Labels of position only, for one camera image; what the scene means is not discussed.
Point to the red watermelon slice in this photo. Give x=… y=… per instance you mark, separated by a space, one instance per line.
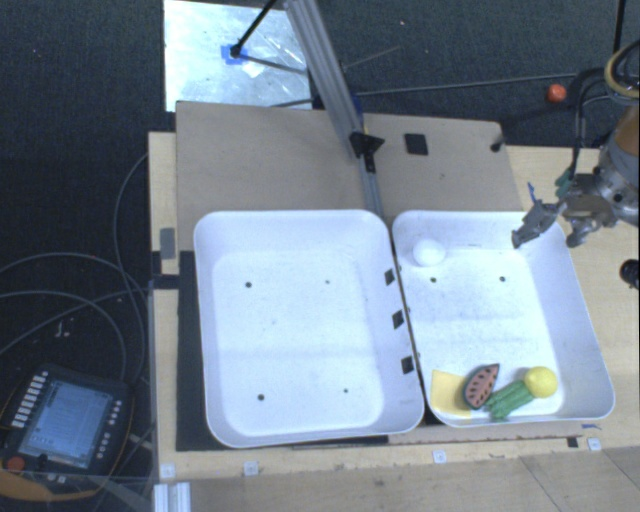
x=481 y=386

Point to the black cylinder on white bracket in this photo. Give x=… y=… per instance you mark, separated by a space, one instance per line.
x=631 y=274

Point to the green asparagus bundle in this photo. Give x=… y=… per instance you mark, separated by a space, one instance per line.
x=509 y=400

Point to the yellow cheese slice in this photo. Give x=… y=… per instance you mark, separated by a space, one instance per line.
x=444 y=395

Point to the white ball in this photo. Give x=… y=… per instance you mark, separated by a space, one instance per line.
x=428 y=252

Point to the brown cardboard board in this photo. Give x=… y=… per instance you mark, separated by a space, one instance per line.
x=270 y=160

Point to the yellow lemon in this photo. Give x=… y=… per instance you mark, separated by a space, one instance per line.
x=541 y=382

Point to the white plastic tray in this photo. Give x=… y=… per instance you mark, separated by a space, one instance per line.
x=300 y=330
x=490 y=320

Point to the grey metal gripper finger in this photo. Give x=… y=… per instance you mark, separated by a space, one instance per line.
x=536 y=220
x=580 y=230

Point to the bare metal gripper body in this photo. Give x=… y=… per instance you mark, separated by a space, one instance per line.
x=616 y=201

